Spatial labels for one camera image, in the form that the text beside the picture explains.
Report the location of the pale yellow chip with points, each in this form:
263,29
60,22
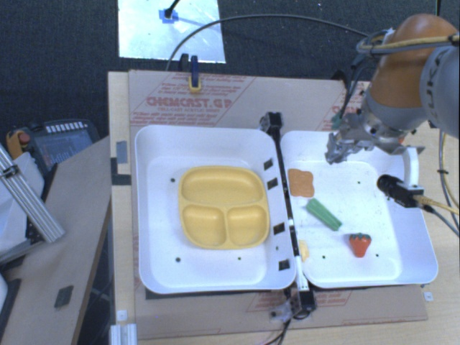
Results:
304,251

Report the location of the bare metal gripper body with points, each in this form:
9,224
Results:
373,137

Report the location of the yellow divided plate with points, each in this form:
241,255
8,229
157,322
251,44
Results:
223,207

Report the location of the orange brown biscuit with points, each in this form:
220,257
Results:
301,182

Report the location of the orange red strawberry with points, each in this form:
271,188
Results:
360,246

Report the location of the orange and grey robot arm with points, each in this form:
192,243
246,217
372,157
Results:
402,74

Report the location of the white plastic tray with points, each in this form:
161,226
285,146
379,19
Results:
363,207
161,264

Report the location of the black cylinder on white bracket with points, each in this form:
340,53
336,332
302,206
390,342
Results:
397,189

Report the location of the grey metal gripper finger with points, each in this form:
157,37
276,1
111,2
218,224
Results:
345,150
332,151

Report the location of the brown cardboard board red print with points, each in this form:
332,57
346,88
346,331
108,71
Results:
230,99

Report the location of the thin black and white rod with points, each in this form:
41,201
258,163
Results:
286,192

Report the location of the green celery stick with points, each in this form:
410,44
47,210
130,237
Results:
323,215

